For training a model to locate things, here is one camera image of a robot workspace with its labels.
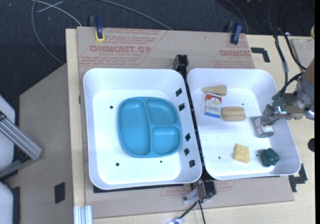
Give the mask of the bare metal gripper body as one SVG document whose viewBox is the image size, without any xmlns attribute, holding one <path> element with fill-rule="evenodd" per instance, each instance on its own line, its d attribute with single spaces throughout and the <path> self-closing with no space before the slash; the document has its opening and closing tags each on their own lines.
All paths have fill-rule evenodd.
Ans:
<svg viewBox="0 0 320 224">
<path fill-rule="evenodd" d="M 315 119 L 314 101 L 303 88 L 297 87 L 293 93 L 281 94 L 279 91 L 273 101 L 276 110 L 285 115 L 286 119 L 298 120 L 303 116 L 310 120 Z"/>
</svg>

